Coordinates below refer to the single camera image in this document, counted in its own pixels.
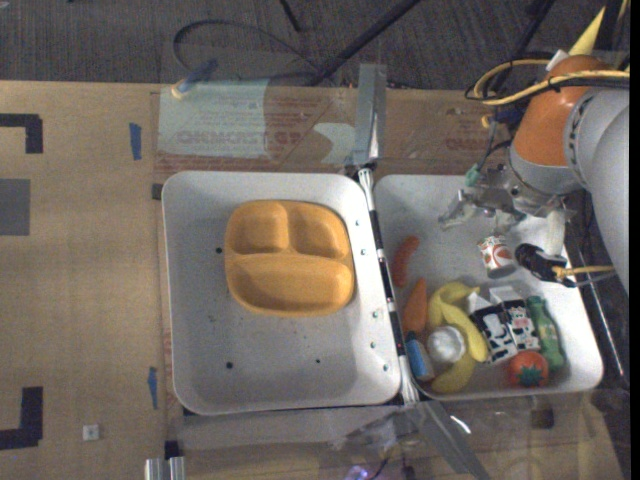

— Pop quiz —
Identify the orange divided plate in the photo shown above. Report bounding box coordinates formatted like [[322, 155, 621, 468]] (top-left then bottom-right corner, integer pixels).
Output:
[[223, 198, 357, 319]]

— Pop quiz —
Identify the green bottle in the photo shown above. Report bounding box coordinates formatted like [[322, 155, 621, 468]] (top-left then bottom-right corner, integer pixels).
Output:
[[525, 295, 567, 372]]

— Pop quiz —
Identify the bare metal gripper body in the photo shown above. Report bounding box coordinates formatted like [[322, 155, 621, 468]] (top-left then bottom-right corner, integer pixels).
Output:
[[469, 166, 577, 218]]

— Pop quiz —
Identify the cow print milk carton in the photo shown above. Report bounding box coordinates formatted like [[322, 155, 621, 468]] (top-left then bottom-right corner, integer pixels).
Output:
[[489, 286, 542, 353], [468, 292, 519, 366]]

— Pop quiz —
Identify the orange carrot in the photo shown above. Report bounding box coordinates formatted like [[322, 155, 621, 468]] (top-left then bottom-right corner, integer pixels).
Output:
[[402, 277, 430, 335]]

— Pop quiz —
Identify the red and white can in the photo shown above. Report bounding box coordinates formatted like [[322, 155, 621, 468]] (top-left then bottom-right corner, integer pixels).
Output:
[[476, 234, 517, 279]]

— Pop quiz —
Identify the red sausage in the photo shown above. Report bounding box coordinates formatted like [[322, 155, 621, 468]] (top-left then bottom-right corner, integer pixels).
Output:
[[390, 235, 422, 289]]

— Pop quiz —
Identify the red tomato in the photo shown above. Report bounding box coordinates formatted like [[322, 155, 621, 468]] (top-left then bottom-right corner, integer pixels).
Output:
[[508, 349, 551, 389]]

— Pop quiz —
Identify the black cylinder on white bracket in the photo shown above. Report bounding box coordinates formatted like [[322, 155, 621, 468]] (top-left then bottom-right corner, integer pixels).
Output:
[[513, 207, 571, 285]]

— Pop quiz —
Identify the white plastic tray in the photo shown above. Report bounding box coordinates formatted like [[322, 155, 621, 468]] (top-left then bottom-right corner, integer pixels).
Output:
[[160, 170, 404, 417], [372, 173, 605, 403]]

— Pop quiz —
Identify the yellow banana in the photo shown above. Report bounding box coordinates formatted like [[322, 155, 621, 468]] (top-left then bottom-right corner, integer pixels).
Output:
[[426, 280, 490, 364], [430, 351, 478, 396]]

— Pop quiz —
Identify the brown cardboard board red print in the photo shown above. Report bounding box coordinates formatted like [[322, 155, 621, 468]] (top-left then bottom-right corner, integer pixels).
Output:
[[149, 83, 630, 470]]

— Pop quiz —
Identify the blue bottle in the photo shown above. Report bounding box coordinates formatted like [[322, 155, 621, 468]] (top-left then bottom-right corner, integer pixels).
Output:
[[403, 331, 436, 383]]

